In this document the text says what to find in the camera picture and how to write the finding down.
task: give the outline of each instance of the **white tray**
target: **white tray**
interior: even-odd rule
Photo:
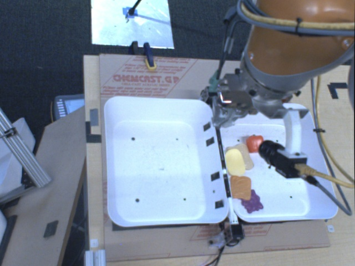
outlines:
[[[198,100],[117,96],[106,102],[108,212],[114,223],[132,227],[226,218],[211,118],[209,106]],[[219,178],[211,180],[215,173]]]
[[[287,108],[304,109],[298,104],[285,104]],[[313,132],[312,116],[308,113],[302,120],[302,152],[307,155],[307,164],[316,170],[328,173],[316,133]],[[251,135],[262,135],[264,140],[278,142],[285,146],[285,127],[282,119],[268,119],[262,114],[249,115],[238,119],[233,127],[221,129],[225,148],[245,143]],[[258,153],[251,153],[254,168],[246,171],[251,179],[251,187],[260,196],[263,209],[248,213],[241,200],[233,199],[234,211],[246,222],[295,221],[305,219],[330,219],[338,207],[319,188],[300,178],[286,179],[269,168]],[[330,181],[317,178],[333,195]]]

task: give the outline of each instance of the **red tomato toy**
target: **red tomato toy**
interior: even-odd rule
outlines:
[[[261,135],[252,135],[246,139],[246,145],[249,153],[257,153],[261,143],[264,142],[264,138]]]

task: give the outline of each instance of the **purple toy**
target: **purple toy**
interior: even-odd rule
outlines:
[[[242,205],[246,208],[249,214],[264,208],[260,202],[260,197],[255,193],[254,189],[251,190],[250,200],[242,199]]]

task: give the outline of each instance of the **black pole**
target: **black pole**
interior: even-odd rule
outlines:
[[[130,16],[133,16],[134,15],[134,11],[135,9],[137,8],[138,4],[140,3],[140,1],[142,0],[137,0],[137,2],[135,2],[134,6],[132,8],[130,8],[127,12],[127,16],[130,15]]]

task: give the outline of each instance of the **yellow cable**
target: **yellow cable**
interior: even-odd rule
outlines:
[[[314,168],[307,166],[305,163],[297,163],[297,164],[295,164],[295,168],[300,172],[300,175],[318,176],[318,177],[325,178],[329,181],[332,181],[336,184],[339,184],[339,185],[347,187],[347,188],[355,188],[354,184],[350,184],[350,183],[341,181],[337,178],[334,178],[330,175],[326,175],[324,173],[318,172]]]
[[[278,19],[271,17],[258,16],[250,12],[244,4],[241,4],[241,10],[245,16],[248,18],[262,23],[272,24],[272,25],[284,25],[287,27],[299,27],[308,29],[328,29],[328,30],[354,30],[355,23],[316,23],[316,22],[301,22],[286,19]]]
[[[317,121],[318,121],[318,126],[321,126],[321,122],[320,122],[320,112],[319,112],[319,91],[320,91],[320,86],[321,86],[321,76],[317,77],[317,87],[316,87],[316,111],[317,111]],[[334,158],[333,154],[331,153],[325,139],[324,139],[324,135],[323,133],[320,133],[321,136],[321,140],[324,146],[324,149],[326,150],[329,158],[331,159],[331,161],[334,163],[334,165],[337,167],[337,169],[343,174],[343,176],[345,176],[350,182],[352,182],[353,184],[355,184],[355,180],[340,166],[340,164],[336,161],[336,159]]]

